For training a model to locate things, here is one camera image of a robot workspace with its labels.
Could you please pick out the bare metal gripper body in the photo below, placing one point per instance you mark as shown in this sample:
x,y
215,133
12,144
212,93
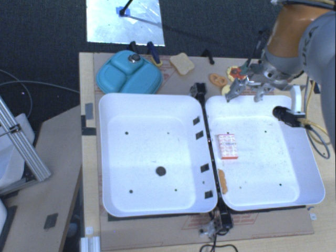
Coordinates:
x,y
267,78

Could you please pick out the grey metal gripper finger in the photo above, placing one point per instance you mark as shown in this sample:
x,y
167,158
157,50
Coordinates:
x,y
234,90
260,94

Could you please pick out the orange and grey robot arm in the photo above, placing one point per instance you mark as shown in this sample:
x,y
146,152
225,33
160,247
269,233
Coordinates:
x,y
294,27

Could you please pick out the pale yellow round biscuit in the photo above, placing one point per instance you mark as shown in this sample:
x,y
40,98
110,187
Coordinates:
x,y
225,90

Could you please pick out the red and yellow pizza slice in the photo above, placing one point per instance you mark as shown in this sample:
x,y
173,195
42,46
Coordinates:
x,y
234,73

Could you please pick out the orange pretzel biscuit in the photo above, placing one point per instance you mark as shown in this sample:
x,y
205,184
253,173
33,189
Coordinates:
x,y
218,79

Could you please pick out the pink and white carton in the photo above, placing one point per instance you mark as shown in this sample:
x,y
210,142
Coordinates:
x,y
228,146

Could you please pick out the tan bread slice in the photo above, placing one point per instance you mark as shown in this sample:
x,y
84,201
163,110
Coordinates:
x,y
182,63

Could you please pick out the thin black rod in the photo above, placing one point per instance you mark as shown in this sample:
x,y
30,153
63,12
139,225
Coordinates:
x,y
210,146

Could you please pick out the white plastic tray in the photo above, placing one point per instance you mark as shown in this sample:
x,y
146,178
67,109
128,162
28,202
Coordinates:
x,y
147,151
262,167

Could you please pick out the orange sausage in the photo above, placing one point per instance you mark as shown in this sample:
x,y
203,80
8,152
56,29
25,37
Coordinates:
x,y
223,181

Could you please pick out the dark round biscuit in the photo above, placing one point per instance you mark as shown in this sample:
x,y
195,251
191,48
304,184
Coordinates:
x,y
161,171

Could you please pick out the blue divided plate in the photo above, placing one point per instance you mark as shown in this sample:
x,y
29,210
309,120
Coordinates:
x,y
123,80

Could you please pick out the brown cardboard board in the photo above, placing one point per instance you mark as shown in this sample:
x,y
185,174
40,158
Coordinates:
x,y
183,227

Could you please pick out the black cylinder on white bracket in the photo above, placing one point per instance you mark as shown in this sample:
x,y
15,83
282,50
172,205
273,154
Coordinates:
x,y
286,114

